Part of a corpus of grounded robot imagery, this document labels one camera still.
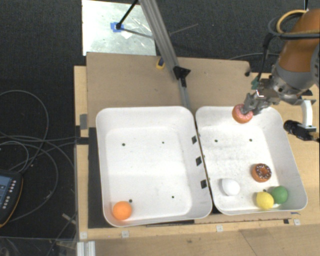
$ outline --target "lemon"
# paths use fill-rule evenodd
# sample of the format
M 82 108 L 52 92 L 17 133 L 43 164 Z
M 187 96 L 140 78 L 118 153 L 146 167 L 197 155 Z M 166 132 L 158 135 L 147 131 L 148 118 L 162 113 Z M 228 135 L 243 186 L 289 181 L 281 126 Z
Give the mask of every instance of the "lemon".
M 288 199 L 288 191 L 284 186 L 277 186 L 271 191 L 276 204 L 283 204 Z
M 270 209 L 274 206 L 274 198 L 268 192 L 259 192 L 256 195 L 256 203 L 262 209 Z

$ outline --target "wooden table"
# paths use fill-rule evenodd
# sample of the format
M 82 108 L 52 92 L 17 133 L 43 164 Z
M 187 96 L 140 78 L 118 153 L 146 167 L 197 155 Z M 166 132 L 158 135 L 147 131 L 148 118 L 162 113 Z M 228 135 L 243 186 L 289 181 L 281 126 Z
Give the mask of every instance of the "wooden table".
M 254 74 L 245 76 L 250 68 L 247 62 L 178 59 L 182 67 L 191 69 L 187 88 L 193 114 L 202 106 L 234 106 L 243 102 L 250 91 Z M 156 62 L 154 56 L 88 53 L 86 66 L 74 68 L 75 122 L 80 127 L 81 137 L 88 137 L 88 127 L 95 127 L 96 114 L 107 107 L 180 106 L 177 82 L 166 69 L 156 69 Z M 313 124 L 319 128 L 319 89 L 313 86 L 311 91 L 314 95 L 310 98 L 317 100 L 313 105 Z M 284 121 L 302 120 L 299 106 L 281 102 L 273 107 Z M 153 255 L 213 255 L 214 252 L 258 256 L 302 252 L 308 255 L 300 240 L 308 245 L 310 252 L 318 253 L 319 144 L 301 141 L 293 135 L 288 135 L 288 139 L 308 196 L 305 209 L 293 213 L 212 214 L 188 225 L 125 228 L 88 228 L 89 149 L 86 144 L 78 144 L 79 239 L 96 241 L 97 255 L 149 255 L 151 252 Z M 129 232 L 129 238 L 122 238 L 123 232 Z M 266 249 L 265 243 L 273 246 Z

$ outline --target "green ball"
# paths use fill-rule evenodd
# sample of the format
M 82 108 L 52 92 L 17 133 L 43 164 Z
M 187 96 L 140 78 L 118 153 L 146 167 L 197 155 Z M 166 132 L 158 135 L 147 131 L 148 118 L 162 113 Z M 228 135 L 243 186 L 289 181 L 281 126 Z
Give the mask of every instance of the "green ball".
M 272 190 L 271 195 L 275 204 L 283 204 L 288 199 L 288 191 L 284 186 L 275 187 Z

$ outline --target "white egg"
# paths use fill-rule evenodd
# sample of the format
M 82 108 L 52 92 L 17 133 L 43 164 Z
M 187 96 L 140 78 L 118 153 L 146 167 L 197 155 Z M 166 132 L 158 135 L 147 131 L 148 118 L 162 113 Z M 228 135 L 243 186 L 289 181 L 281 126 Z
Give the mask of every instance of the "white egg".
M 228 196 L 236 196 L 240 192 L 239 183 L 231 178 L 222 179 L 222 188 Z

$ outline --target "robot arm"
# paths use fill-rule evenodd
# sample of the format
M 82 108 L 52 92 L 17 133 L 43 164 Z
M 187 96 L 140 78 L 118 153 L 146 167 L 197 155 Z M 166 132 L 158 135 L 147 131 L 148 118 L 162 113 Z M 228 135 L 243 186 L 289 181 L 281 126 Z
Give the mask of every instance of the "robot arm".
M 311 104 L 315 100 L 307 102 L 302 99 L 302 96 L 312 95 L 309 88 L 313 84 L 319 87 L 319 29 L 320 8 L 305 12 L 290 33 L 282 33 L 278 21 L 277 31 L 281 32 L 279 35 L 290 35 L 291 37 L 285 38 L 287 41 L 272 68 L 271 76 L 268 79 L 258 78 L 258 81 L 252 84 L 255 92 L 247 94 L 240 109 L 244 116 L 250 111 L 257 115 L 262 109 L 272 104 L 277 105 L 280 101 L 290 105 L 300 105 L 304 121 L 302 123 L 287 121 L 284 128 L 302 140 L 319 141 L 319 133 L 316 133 L 316 128 L 312 126 Z M 313 38 L 295 37 L 295 35 L 306 33 L 312 35 Z

